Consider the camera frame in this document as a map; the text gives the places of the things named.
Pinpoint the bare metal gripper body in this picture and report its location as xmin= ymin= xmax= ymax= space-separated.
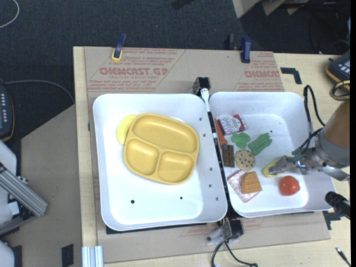
xmin=290 ymin=147 xmax=327 ymax=175

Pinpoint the yellow toy food piece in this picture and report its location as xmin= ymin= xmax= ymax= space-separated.
xmin=262 ymin=160 xmax=282 ymax=179

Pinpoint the red tomato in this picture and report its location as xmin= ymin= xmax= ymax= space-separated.
xmin=278 ymin=175 xmax=301 ymax=197

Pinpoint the green beans bundle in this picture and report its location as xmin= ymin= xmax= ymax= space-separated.
xmin=247 ymin=132 xmax=274 ymax=157

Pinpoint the orange waffle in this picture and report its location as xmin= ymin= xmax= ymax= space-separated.
xmin=240 ymin=171 xmax=263 ymax=195

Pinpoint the beige chocolate chip biscuit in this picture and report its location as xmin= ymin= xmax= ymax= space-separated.
xmin=234 ymin=149 xmax=256 ymax=171

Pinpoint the green broccoli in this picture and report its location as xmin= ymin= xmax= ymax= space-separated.
xmin=230 ymin=132 xmax=251 ymax=150

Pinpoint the white plastic tray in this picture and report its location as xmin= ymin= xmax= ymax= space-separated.
xmin=208 ymin=91 xmax=335 ymax=219
xmin=92 ymin=93 xmax=229 ymax=231

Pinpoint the brown chocolate bar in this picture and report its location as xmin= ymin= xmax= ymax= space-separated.
xmin=221 ymin=144 xmax=236 ymax=168

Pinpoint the white carton with colourful print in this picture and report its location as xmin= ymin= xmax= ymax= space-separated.
xmin=216 ymin=113 xmax=249 ymax=136

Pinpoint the orange carrot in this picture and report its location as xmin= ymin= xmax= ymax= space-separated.
xmin=214 ymin=118 xmax=229 ymax=150

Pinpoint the thin black and white rod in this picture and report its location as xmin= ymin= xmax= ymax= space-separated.
xmin=200 ymin=88 xmax=232 ymax=220

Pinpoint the black and silver pen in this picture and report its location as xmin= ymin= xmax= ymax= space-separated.
xmin=335 ymin=247 xmax=350 ymax=267

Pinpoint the yellow divided plate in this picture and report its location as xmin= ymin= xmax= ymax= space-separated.
xmin=122 ymin=112 xmax=201 ymax=186

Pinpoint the brown cardboard board red print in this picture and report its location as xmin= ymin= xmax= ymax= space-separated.
xmin=83 ymin=46 xmax=332 ymax=264

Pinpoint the yellow banana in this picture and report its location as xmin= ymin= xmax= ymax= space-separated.
xmin=116 ymin=114 xmax=137 ymax=146

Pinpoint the black cylinder on white bracket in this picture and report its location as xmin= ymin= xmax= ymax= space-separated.
xmin=322 ymin=165 xmax=350 ymax=220

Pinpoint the black block with thin wires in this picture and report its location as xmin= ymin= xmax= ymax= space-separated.
xmin=205 ymin=218 xmax=245 ymax=246
xmin=191 ymin=76 xmax=211 ymax=96

